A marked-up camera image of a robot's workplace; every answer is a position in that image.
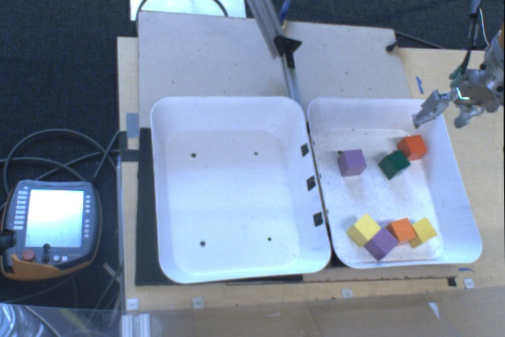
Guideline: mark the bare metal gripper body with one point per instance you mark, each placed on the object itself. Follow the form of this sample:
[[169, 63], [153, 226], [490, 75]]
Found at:
[[483, 88]]

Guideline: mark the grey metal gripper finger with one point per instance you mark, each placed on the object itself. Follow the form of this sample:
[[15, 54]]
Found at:
[[466, 116], [431, 108]]

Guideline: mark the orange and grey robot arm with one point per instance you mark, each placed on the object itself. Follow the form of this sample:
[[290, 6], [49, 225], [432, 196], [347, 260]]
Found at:
[[499, 49]]

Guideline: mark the orange cube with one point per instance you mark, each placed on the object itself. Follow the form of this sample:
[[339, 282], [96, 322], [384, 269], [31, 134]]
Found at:
[[401, 229], [412, 147]]

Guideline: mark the green cube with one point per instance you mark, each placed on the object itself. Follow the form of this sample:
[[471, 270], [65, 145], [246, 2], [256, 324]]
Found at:
[[393, 165]]

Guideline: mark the purple cube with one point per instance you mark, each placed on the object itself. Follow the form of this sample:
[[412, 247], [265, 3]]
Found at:
[[380, 244], [351, 162]]

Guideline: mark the white plastic tray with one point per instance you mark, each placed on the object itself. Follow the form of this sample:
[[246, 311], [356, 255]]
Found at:
[[236, 193], [378, 197]]

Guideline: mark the yellow cube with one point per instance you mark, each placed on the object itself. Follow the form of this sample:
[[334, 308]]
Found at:
[[424, 232], [363, 229]]

